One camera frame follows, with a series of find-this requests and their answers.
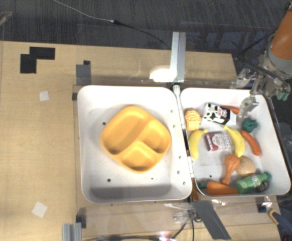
toy sausage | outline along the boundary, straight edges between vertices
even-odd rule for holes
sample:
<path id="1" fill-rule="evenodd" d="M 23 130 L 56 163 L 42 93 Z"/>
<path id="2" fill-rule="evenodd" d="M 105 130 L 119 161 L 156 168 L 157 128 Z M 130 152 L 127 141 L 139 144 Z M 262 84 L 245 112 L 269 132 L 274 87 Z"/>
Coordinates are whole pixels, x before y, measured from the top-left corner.
<path id="1" fill-rule="evenodd" d="M 261 155 L 261 153 L 262 153 L 261 148 L 260 148 L 258 142 L 255 140 L 255 138 L 252 137 L 249 132 L 244 131 L 244 130 L 241 130 L 241 135 L 250 144 L 253 154 L 254 155 Z"/>
<path id="2" fill-rule="evenodd" d="M 222 108 L 231 110 L 234 114 L 238 114 L 240 112 L 240 108 L 239 107 L 235 107 L 235 106 L 231 106 L 231 105 L 223 105 L 221 106 Z"/>

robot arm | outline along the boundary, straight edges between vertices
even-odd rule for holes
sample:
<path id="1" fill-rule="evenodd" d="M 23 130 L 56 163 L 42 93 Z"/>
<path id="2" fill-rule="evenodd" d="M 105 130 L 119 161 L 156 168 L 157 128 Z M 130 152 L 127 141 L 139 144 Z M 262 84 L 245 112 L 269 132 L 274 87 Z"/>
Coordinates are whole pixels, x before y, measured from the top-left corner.
<path id="1" fill-rule="evenodd" d="M 266 38 L 269 38 L 270 43 L 265 53 L 259 57 L 259 64 L 251 64 L 245 58 L 245 53 Z M 263 94 L 268 98 L 276 96 L 284 101 L 287 99 L 290 85 L 286 80 L 292 79 L 292 0 L 278 29 L 246 48 L 236 60 L 245 67 L 231 88 L 243 88 L 254 80 L 251 96 L 245 99 L 240 107 L 240 116 L 244 116 L 258 105 L 256 94 Z"/>

small box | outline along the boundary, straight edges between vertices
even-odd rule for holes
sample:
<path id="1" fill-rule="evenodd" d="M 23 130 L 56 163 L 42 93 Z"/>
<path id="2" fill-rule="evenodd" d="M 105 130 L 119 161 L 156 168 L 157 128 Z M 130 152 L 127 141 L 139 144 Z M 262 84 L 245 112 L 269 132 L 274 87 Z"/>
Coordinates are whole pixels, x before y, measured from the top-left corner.
<path id="1" fill-rule="evenodd" d="M 231 149 L 231 140 L 226 132 L 208 133 L 204 137 L 208 151 Z"/>
<path id="2" fill-rule="evenodd" d="M 236 115 L 231 110 L 213 103 L 205 104 L 203 109 L 203 120 L 222 125 L 236 125 Z"/>

toy banana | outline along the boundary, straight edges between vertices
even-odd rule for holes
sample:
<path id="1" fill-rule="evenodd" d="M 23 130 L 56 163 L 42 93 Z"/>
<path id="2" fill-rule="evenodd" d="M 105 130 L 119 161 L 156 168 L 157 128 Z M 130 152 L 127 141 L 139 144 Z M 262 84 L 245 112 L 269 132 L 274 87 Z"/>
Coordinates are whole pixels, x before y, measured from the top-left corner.
<path id="1" fill-rule="evenodd" d="M 241 133 L 237 130 L 231 129 L 228 126 L 224 126 L 224 128 L 228 131 L 231 138 L 235 143 L 235 155 L 241 157 L 245 151 L 245 142 Z"/>
<path id="2" fill-rule="evenodd" d="M 190 139 L 189 139 L 190 153 L 194 159 L 198 158 L 197 144 L 204 133 L 207 133 L 207 130 L 197 130 L 197 131 L 194 131 L 190 136 Z"/>

white tray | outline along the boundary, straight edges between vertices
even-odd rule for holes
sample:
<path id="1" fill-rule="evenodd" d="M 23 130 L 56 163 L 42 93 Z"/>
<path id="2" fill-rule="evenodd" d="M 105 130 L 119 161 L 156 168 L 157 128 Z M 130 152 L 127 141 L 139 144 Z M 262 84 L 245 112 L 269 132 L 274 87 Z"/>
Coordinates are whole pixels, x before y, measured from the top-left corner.
<path id="1" fill-rule="evenodd" d="M 243 99 L 249 97 L 249 95 L 249 90 L 186 88 L 181 93 L 181 102 L 184 109 L 195 108 L 202 114 L 202 108 L 208 102 L 216 105 L 240 107 Z M 262 95 L 257 95 L 256 100 L 259 102 L 259 106 L 250 112 L 249 116 L 258 122 L 258 127 L 254 129 L 251 134 L 260 144 L 262 155 L 253 155 L 246 141 L 244 155 L 254 161 L 257 173 L 267 171 L 272 175 L 272 179 L 269 188 L 264 192 L 241 194 L 240 196 L 283 195 L 290 189 L 290 178 L 266 100 Z M 240 129 L 241 124 L 242 122 L 239 121 L 236 126 L 231 127 Z M 223 126 L 217 123 L 202 122 L 200 127 L 202 129 L 208 129 L 208 132 L 225 131 Z M 193 159 L 193 169 L 197 181 L 207 182 L 213 180 L 220 182 L 225 174 L 224 158 L 232 151 L 222 150 L 222 152 L 208 152 L 203 138 L 199 141 L 198 148 L 199 158 L 197 160 Z M 238 179 L 241 179 L 241 177 L 236 172 L 233 172 L 230 182 L 235 184 Z M 201 192 L 209 196 L 205 192 L 205 189 L 201 190 Z"/>
<path id="2" fill-rule="evenodd" d="M 78 93 L 82 192 L 94 203 L 181 200 L 192 182 L 175 95 L 162 87 L 86 86 Z M 170 131 L 172 145 L 150 171 L 133 173 L 102 149 L 103 123 L 137 105 Z"/>

